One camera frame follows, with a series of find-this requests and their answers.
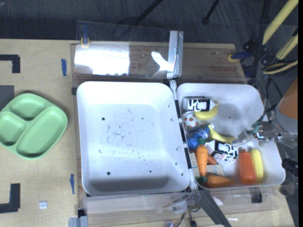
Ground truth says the yellow corn cob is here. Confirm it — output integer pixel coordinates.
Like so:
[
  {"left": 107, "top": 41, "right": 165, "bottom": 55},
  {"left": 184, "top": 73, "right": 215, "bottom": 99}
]
[{"left": 250, "top": 148, "right": 265, "bottom": 183}]

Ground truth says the yellow banana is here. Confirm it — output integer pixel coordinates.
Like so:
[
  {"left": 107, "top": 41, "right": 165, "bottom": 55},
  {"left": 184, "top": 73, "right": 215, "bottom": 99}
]
[
  {"left": 207, "top": 124, "right": 238, "bottom": 145},
  {"left": 194, "top": 103, "right": 220, "bottom": 121}
]

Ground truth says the blue bottle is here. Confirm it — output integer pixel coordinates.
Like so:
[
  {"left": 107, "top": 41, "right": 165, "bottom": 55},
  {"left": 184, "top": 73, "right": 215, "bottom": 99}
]
[{"left": 187, "top": 126, "right": 211, "bottom": 150}]

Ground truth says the orange bottle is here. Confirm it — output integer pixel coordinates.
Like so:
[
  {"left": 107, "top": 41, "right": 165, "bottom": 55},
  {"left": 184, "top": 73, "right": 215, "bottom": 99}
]
[{"left": 239, "top": 148, "right": 257, "bottom": 185}]

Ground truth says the small orange carrot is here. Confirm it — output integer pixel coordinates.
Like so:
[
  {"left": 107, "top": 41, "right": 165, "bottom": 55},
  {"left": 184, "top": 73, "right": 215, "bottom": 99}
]
[{"left": 206, "top": 153, "right": 218, "bottom": 166}]

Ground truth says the white can with strawberry print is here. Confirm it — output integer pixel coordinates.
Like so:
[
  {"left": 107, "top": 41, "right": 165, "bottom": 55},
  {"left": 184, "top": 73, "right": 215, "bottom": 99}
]
[{"left": 182, "top": 111, "right": 201, "bottom": 133}]

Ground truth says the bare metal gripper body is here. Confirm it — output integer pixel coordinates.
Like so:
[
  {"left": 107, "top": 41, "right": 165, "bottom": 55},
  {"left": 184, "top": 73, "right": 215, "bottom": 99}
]
[{"left": 251, "top": 120, "right": 298, "bottom": 148}]

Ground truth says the beige cracker packet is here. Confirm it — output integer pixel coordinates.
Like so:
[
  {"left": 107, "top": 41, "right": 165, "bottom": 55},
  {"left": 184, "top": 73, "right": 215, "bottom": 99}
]
[{"left": 189, "top": 151, "right": 226, "bottom": 177}]

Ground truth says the white plastic tray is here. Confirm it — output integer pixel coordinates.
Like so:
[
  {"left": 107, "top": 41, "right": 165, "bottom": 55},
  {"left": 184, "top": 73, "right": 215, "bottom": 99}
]
[
  {"left": 76, "top": 80, "right": 191, "bottom": 197},
  {"left": 176, "top": 82, "right": 286, "bottom": 190}
]

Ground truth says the black and white carton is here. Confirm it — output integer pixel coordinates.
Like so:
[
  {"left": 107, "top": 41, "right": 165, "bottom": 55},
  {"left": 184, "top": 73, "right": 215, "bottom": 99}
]
[
  {"left": 211, "top": 141, "right": 239, "bottom": 163},
  {"left": 182, "top": 96, "right": 212, "bottom": 112}
]

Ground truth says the green divided plate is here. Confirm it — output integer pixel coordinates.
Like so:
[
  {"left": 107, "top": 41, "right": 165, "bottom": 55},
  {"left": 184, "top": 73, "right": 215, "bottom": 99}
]
[{"left": 0, "top": 92, "right": 69, "bottom": 161}]

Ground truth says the thin black and white rod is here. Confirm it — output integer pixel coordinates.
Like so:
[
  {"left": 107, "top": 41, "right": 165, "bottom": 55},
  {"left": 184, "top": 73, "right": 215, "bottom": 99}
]
[{"left": 169, "top": 79, "right": 199, "bottom": 192}]

